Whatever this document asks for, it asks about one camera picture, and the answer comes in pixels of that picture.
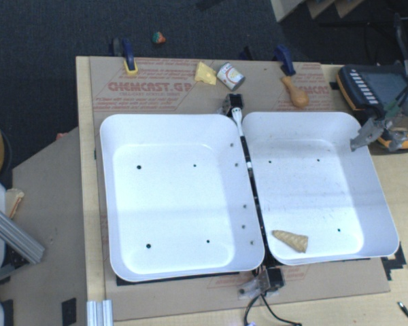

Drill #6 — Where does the yellow toy cheese wedge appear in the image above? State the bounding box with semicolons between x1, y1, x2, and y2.
194;61;218;86

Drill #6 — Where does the tan toy waffle cone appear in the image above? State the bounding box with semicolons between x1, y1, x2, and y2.
271;229;309;253

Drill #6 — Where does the small white and red can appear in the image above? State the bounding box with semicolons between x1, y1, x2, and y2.
216;62;246;92

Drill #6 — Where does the thin black and white rod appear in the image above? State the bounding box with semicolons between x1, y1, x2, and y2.
231;108;270;268

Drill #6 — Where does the brown cardboard board, red print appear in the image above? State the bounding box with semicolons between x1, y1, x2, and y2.
88;56;392;322

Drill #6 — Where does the tan toy chicken drumstick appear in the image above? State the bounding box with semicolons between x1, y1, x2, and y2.
280;75;310;109

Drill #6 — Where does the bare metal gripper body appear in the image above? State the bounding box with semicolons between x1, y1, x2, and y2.
380;103;408;152

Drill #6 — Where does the white plastic tray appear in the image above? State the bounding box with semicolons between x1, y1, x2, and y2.
99;113;266;283
241;111;401;266

